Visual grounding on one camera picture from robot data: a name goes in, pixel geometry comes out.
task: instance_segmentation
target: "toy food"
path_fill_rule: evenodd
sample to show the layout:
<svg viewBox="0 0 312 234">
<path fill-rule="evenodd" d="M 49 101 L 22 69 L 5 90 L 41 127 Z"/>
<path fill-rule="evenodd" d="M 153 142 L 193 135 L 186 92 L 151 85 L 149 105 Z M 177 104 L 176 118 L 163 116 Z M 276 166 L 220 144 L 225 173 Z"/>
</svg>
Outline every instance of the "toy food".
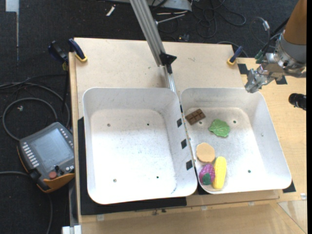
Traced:
<svg viewBox="0 0 312 234">
<path fill-rule="evenodd" d="M 185 118 L 191 124 L 195 124 L 196 122 L 200 121 L 201 119 L 205 118 L 205 114 L 201 109 L 197 109 L 196 111 L 190 113 Z"/>
<path fill-rule="evenodd" d="M 215 159 L 214 162 L 215 178 L 213 181 L 213 188 L 222 189 L 226 175 L 226 165 L 227 164 L 225 157 L 219 156 Z"/>
<path fill-rule="evenodd" d="M 201 162 L 213 162 L 215 159 L 215 149 L 208 143 L 201 143 L 196 147 L 196 156 Z"/>
<path fill-rule="evenodd" d="M 199 173 L 199 182 L 203 185 L 211 185 L 215 179 L 215 169 L 211 163 L 206 164 Z"/>
<path fill-rule="evenodd" d="M 215 119 L 211 126 L 208 128 L 209 131 L 213 132 L 217 136 L 226 137 L 229 135 L 230 127 L 225 121 Z"/>
</svg>

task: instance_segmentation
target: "blue clamp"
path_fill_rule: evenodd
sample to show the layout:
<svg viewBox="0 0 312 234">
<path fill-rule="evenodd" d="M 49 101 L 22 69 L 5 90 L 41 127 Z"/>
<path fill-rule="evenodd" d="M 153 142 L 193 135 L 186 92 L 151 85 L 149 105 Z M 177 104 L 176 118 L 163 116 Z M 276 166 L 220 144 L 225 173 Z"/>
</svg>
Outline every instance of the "blue clamp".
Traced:
<svg viewBox="0 0 312 234">
<path fill-rule="evenodd" d="M 230 65 L 234 65 L 236 58 L 240 56 L 243 51 L 243 47 L 239 46 L 239 48 L 235 51 L 235 54 L 227 60 L 227 63 Z"/>
<path fill-rule="evenodd" d="M 75 52 L 75 56 L 78 58 L 79 61 L 81 62 L 86 62 L 87 61 L 87 56 L 83 53 L 82 49 L 79 47 L 79 45 L 72 39 L 70 38 L 68 40 L 69 44 L 69 52 Z"/>
</svg>

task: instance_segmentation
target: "metal rod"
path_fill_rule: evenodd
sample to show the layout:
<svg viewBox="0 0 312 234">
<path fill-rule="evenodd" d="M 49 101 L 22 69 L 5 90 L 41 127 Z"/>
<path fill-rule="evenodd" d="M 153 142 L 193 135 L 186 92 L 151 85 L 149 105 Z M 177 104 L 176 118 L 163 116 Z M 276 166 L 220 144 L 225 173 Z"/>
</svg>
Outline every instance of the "metal rod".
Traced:
<svg viewBox="0 0 312 234">
<path fill-rule="evenodd" d="M 180 17 L 183 17 L 185 16 L 185 14 L 182 14 L 182 15 L 179 15 L 179 16 L 176 16 L 176 17 L 173 17 L 173 18 L 168 18 L 168 19 L 164 19 L 164 20 L 161 20 L 161 21 L 156 21 L 156 24 L 160 24 L 162 22 L 166 22 L 166 21 L 170 21 L 170 20 L 173 20 L 173 19 L 177 19 L 177 18 L 180 18 Z"/>
</svg>

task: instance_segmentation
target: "hole in tray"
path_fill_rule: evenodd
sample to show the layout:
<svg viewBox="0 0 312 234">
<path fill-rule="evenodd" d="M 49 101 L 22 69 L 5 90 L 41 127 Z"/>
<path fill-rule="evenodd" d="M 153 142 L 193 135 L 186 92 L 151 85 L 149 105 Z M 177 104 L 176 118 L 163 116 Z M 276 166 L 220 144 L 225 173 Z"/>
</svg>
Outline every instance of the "hole in tray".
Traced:
<svg viewBox="0 0 312 234">
<path fill-rule="evenodd" d="M 192 167 L 193 167 L 192 161 L 191 161 L 191 160 L 187 161 L 187 162 L 186 162 L 186 170 L 189 170 L 189 169 L 191 169 Z"/>
<path fill-rule="evenodd" d="M 181 141 L 181 146 L 182 149 L 184 149 L 186 147 L 187 143 L 186 143 L 186 139 L 184 139 L 183 141 Z"/>
<path fill-rule="evenodd" d="M 177 127 L 180 127 L 182 125 L 182 119 L 178 119 L 176 121 Z"/>
</svg>

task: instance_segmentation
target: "aluminum rail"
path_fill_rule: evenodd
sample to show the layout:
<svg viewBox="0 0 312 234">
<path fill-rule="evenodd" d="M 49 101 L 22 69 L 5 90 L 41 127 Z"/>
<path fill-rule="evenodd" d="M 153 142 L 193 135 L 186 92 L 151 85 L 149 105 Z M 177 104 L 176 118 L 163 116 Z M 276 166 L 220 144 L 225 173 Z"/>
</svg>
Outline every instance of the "aluminum rail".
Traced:
<svg viewBox="0 0 312 234">
<path fill-rule="evenodd" d="M 160 54 L 165 54 L 165 48 L 162 44 L 156 22 L 153 19 L 151 10 L 146 0 L 130 0 L 136 18 L 141 26 L 146 41 L 152 51 L 157 66 L 165 66 L 164 71 L 168 87 L 176 93 L 176 85 L 173 74 L 168 73 L 167 66 L 161 61 Z"/>
</svg>

